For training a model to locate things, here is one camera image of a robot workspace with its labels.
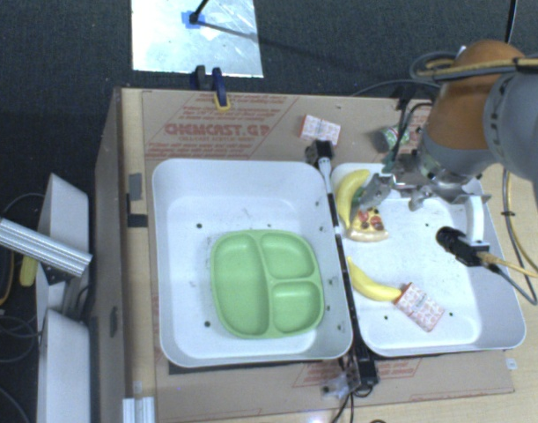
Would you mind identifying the yellow banana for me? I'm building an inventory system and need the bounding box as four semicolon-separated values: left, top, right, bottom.
335;168;372;231
346;256;404;303

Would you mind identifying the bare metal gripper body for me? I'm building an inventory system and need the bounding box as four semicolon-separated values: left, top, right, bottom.
390;152;492;206

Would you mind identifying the green divided plate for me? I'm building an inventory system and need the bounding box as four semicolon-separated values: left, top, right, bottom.
209;229;327;339

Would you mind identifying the thin black and white rod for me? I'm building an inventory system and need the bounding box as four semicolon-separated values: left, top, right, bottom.
320;155;365;357

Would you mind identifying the pizza slice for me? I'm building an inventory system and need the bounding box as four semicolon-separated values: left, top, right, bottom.
347;207;390;243

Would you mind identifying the white plastic tray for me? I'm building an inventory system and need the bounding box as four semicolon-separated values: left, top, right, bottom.
151;157;355;368
329;161;527;358

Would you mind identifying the white and orange carton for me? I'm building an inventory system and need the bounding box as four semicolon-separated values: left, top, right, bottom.
298;114;343;146
393;282;446;334

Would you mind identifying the green and white can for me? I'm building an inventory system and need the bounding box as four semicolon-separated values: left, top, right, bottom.
379;125;413;154

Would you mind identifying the black cylinder on white bracket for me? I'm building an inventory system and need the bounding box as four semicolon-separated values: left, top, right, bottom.
435;193;492;269

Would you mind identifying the black block with thin wires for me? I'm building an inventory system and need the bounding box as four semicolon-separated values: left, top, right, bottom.
338;353;380;392
305;139;336;167

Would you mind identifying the brown cardboard board red print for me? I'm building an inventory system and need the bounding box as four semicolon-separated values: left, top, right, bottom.
139;88;516;414

